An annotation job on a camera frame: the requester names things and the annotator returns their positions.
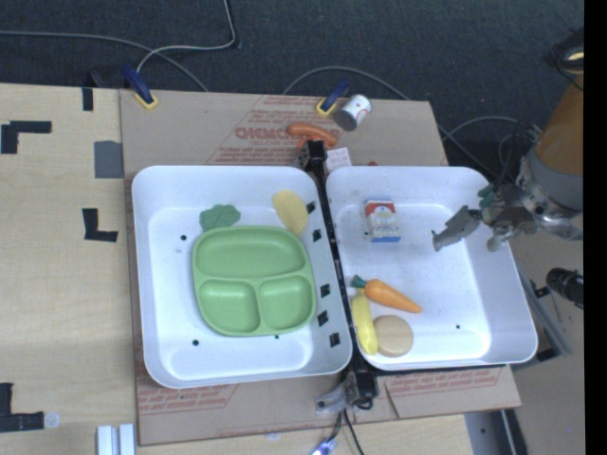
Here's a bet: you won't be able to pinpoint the orange carrot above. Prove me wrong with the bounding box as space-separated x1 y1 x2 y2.
350 274 423 315

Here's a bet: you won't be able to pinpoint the tan round biscuit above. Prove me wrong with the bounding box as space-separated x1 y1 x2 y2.
372 314 415 358

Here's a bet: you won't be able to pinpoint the brown cardboard board red print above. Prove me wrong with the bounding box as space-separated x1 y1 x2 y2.
118 87 523 447

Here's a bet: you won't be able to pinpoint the black block with thin wires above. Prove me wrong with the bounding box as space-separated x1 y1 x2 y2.
349 369 381 410
300 139 329 173

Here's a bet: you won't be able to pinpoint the green lettuce leaf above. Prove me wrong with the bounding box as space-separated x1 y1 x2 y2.
198 203 242 232

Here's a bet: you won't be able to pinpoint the black cylinder on white bracket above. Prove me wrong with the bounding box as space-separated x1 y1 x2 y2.
544 266 585 310

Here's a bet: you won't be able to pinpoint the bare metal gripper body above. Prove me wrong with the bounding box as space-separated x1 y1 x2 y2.
481 185 584 242

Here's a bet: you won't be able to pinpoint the orange sausage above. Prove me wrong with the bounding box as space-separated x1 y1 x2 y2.
286 121 340 148

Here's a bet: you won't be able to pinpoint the white plastic tray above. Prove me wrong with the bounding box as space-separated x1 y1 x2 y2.
324 164 540 373
130 164 354 391

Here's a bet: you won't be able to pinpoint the yellow banana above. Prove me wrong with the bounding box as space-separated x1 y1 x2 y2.
350 293 379 356

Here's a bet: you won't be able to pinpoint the white and red can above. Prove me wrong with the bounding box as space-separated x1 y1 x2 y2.
332 93 373 133

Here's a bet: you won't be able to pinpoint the thin black and white rod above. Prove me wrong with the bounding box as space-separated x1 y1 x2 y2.
310 158 362 414

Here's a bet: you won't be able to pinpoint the green divided plate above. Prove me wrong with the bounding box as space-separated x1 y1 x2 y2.
191 225 318 337

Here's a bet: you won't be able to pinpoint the white card with red print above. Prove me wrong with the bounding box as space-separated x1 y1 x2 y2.
325 147 353 171

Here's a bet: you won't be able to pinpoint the white red blue carton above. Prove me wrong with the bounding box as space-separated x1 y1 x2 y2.
363 198 403 245

